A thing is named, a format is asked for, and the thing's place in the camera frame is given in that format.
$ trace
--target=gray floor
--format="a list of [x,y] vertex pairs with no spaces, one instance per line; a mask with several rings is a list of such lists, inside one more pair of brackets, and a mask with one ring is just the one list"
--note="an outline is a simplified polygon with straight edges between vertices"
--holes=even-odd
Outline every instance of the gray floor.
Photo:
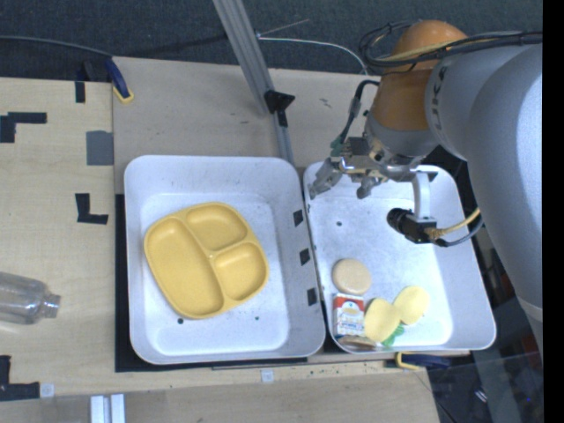
[[[542,30],[543,0],[243,0],[259,33],[336,43],[357,51],[362,34],[388,22],[445,20],[467,34]],[[119,56],[235,63],[211,0],[0,0],[0,37],[73,42]],[[354,73],[358,63],[336,48],[263,41],[269,66]],[[0,76],[74,79],[84,60],[103,58],[40,43],[0,40]],[[103,68],[96,69],[105,78]]]

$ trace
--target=white cable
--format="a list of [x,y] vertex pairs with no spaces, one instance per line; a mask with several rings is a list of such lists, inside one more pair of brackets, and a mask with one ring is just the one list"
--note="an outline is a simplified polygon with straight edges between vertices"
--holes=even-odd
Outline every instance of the white cable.
[[346,53],[353,56],[354,59],[356,59],[356,61],[358,61],[360,66],[362,67],[361,72],[364,75],[368,75],[367,66],[362,62],[360,57],[358,55],[356,55],[352,50],[349,50],[348,48],[343,47],[343,46],[339,46],[338,44],[332,44],[331,42],[309,41],[309,40],[304,40],[304,39],[292,39],[292,38],[264,38],[260,34],[258,35],[258,40],[260,40],[260,41],[299,42],[299,43],[302,43],[302,44],[314,44],[314,45],[317,45],[317,46],[338,48],[340,50],[344,50]]

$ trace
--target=black bracket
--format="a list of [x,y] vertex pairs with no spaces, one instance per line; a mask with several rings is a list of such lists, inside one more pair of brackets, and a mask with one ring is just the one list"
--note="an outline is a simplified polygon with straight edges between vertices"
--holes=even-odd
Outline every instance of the black bracket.
[[264,93],[264,100],[271,114],[274,115],[274,113],[276,113],[278,115],[278,125],[287,127],[288,120],[286,119],[286,109],[295,100],[295,96],[269,89]]
[[40,397],[39,383],[10,384],[10,356],[0,356],[0,401]]

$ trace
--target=beige round toy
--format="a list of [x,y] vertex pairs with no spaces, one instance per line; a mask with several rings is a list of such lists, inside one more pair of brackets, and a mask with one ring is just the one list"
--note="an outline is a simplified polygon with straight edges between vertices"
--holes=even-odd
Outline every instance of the beige round toy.
[[420,286],[407,286],[394,299],[394,307],[399,310],[402,322],[414,324],[427,312],[429,293]]
[[342,293],[362,296],[372,285],[368,268],[353,258],[339,260],[333,266],[333,284]]
[[382,298],[370,302],[364,314],[364,334],[375,342],[383,342],[394,333],[400,324],[400,314],[396,306]]

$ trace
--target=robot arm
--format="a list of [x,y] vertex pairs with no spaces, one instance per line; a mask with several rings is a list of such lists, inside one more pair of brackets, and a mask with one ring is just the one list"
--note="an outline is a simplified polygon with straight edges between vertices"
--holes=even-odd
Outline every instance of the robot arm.
[[412,182],[415,212],[394,209],[388,221],[409,240],[430,242],[435,224],[418,218],[426,188],[417,167],[438,145],[467,161],[480,217],[542,355],[542,34],[467,38],[422,21],[375,64],[388,68],[364,133],[334,141],[310,196],[342,175],[360,183],[358,198],[387,180]]

